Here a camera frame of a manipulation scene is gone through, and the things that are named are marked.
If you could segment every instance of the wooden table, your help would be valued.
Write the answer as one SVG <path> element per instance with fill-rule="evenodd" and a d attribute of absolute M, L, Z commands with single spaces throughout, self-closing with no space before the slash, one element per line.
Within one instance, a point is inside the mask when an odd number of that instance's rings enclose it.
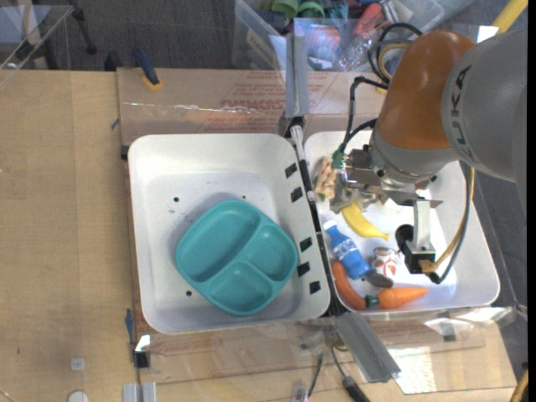
<path fill-rule="evenodd" d="M 118 117 L 116 73 L 21 70 L 0 90 L 0 390 L 15 402 L 67 400 L 77 389 L 121 401 L 123 385 L 139 380 L 124 321 L 133 303 Z M 500 332 L 482 337 L 475 351 L 441 353 L 446 369 L 455 365 L 444 376 L 492 371 L 500 388 L 477 379 L 466 386 L 474 390 L 404 396 L 390 380 L 363 391 L 372 401 L 507 401 L 515 378 Z M 354 363 L 345 368 L 358 377 Z M 161 384 L 157 400 L 289 400 L 283 383 L 313 374 Z M 349 400 L 333 365 L 312 400 Z"/>

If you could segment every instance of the blue water bottle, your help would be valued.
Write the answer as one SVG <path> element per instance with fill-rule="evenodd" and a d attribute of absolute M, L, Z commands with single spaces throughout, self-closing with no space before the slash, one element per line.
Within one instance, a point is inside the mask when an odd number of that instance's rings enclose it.
<path fill-rule="evenodd" d="M 363 259 L 353 240 L 338 230 L 335 220 L 328 220 L 324 229 L 332 239 L 333 254 L 344 265 L 348 277 L 357 280 L 370 271 L 369 263 Z"/>

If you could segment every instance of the toy banana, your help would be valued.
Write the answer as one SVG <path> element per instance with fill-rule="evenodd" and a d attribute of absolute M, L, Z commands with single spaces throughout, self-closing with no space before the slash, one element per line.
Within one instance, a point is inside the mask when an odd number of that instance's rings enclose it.
<path fill-rule="evenodd" d="M 373 224 L 371 224 L 364 216 L 361 214 L 361 210 L 356 203 L 351 203 L 349 206 L 345 207 L 341 213 L 343 214 L 344 220 L 348 226 L 355 232 L 357 235 L 363 238 L 374 238 L 379 237 L 384 240 L 389 239 L 389 234 L 380 231 Z"/>

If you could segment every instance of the yellow pole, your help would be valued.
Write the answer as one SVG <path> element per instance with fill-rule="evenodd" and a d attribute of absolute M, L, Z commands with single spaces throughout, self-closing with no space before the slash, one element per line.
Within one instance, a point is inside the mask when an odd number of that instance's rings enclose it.
<path fill-rule="evenodd" d="M 499 33 L 504 33 L 527 6 L 528 0 L 510 0 L 495 18 L 492 25 L 499 28 Z"/>
<path fill-rule="evenodd" d="M 516 389 L 513 392 L 510 402 L 519 402 L 523 398 L 523 394 L 528 387 L 528 369 L 525 369 L 521 379 L 519 380 Z"/>

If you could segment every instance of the teal divided tray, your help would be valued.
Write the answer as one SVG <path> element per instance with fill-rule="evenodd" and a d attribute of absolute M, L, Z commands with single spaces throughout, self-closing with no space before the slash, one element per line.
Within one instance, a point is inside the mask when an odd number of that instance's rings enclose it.
<path fill-rule="evenodd" d="M 236 316 L 270 304 L 290 280 L 298 252 L 286 232 L 238 199 L 217 203 L 177 243 L 175 265 L 207 300 Z"/>

